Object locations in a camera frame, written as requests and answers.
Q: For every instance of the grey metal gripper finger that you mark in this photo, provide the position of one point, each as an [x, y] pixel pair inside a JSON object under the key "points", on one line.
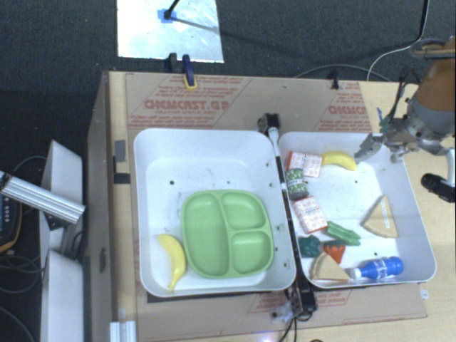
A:
{"points": [[369, 154], [369, 142]]}

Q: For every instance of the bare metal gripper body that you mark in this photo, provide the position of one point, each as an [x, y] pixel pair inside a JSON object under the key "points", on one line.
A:
{"points": [[409, 134]]}

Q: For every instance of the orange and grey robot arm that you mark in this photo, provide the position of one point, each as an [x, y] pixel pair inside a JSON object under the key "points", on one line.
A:
{"points": [[435, 94]]}

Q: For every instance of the yellow banana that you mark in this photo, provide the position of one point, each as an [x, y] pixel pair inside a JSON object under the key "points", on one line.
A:
{"points": [[176, 258], [340, 159]]}

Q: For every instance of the white plastic tray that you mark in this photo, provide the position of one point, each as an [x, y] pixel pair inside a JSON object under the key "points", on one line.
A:
{"points": [[356, 198], [199, 162]]}

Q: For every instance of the orange and white carton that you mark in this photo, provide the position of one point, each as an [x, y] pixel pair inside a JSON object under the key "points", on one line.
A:
{"points": [[310, 215], [295, 160], [313, 165]]}

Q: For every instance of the tan sandwich wedge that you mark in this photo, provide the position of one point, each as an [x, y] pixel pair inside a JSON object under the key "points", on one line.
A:
{"points": [[383, 219], [327, 269]]}

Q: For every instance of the small green can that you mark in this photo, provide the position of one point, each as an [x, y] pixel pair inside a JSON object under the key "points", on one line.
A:
{"points": [[296, 184]]}

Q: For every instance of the green bean pods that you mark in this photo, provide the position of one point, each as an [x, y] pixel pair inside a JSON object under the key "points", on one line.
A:
{"points": [[342, 233]]}

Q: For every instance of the thin black and white rod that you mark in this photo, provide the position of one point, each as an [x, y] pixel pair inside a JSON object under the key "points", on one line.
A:
{"points": [[281, 176]]}

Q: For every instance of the red strawberry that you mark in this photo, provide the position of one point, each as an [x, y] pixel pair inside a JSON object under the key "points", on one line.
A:
{"points": [[335, 251]]}

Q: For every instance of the dark green broccoli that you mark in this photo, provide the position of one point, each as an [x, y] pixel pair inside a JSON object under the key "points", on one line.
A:
{"points": [[309, 247]]}

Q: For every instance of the blue and white bottle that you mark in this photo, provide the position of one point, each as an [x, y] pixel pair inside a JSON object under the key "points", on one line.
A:
{"points": [[381, 268]]}

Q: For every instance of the brown cardboard board red print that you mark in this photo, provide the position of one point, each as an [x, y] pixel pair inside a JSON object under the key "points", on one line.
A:
{"points": [[228, 109]]}

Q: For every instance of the green divided plate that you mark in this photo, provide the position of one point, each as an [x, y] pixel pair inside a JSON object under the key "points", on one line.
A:
{"points": [[210, 233]]}

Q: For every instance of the black cylinder on white bracket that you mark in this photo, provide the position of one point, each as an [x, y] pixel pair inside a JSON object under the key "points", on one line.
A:
{"points": [[438, 186]]}

